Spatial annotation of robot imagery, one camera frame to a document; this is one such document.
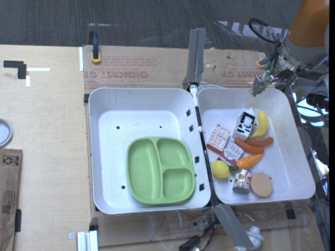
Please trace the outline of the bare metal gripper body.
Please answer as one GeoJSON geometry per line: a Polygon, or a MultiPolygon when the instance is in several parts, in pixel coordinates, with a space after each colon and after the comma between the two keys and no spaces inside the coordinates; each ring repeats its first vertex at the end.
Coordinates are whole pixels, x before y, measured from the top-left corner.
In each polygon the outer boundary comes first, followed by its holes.
{"type": "Polygon", "coordinates": [[[294,56],[288,48],[279,48],[272,61],[272,83],[289,86],[300,74],[304,74],[315,65],[294,56]]]}

